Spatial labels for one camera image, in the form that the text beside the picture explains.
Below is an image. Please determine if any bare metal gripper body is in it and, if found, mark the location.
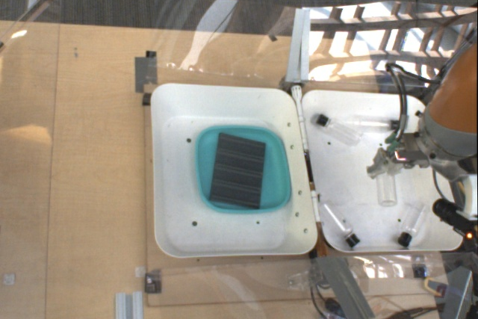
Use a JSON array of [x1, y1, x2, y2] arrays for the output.
[[395, 132, 431, 169]]

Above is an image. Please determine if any clear plastic bottle without cap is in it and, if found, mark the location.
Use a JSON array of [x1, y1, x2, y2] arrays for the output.
[[376, 172, 398, 208]]

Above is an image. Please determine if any white plastic tray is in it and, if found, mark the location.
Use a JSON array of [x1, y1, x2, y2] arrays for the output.
[[150, 82, 319, 258], [300, 89, 465, 253]]

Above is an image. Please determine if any clear bottle with black cap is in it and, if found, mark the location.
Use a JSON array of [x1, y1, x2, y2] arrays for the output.
[[315, 114, 362, 146], [397, 205, 426, 248], [350, 117, 401, 131], [321, 202, 361, 248]]

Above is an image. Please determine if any thin black and white rod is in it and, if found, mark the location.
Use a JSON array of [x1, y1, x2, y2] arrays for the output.
[[290, 84, 323, 255]]

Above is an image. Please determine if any teal plate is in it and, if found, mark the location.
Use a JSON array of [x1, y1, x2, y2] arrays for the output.
[[194, 125, 293, 215]]

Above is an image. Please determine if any black striped rectangular pad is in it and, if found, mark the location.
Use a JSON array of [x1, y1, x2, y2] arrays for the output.
[[208, 132, 267, 210]]

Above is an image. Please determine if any black cylinder on white bracket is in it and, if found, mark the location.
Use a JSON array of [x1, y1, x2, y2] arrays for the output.
[[432, 175, 478, 237]]

